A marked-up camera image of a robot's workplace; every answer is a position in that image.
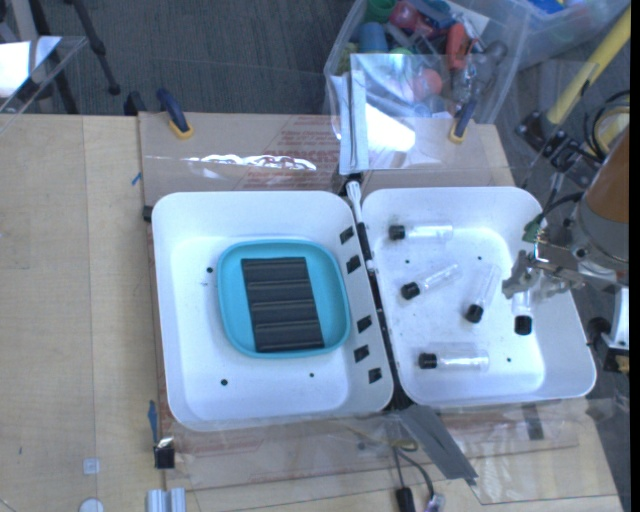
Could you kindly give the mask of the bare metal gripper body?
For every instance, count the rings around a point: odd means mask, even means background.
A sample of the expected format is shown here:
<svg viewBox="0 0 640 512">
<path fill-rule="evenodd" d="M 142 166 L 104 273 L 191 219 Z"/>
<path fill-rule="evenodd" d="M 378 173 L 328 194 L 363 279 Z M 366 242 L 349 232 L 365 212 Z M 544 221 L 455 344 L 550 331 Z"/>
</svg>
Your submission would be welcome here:
<svg viewBox="0 0 640 512">
<path fill-rule="evenodd" d="M 585 248 L 572 250 L 549 242 L 534 244 L 531 265 L 571 287 L 589 284 L 598 290 L 617 290 L 629 286 L 627 270 L 604 266 L 593 260 Z"/>
</svg>

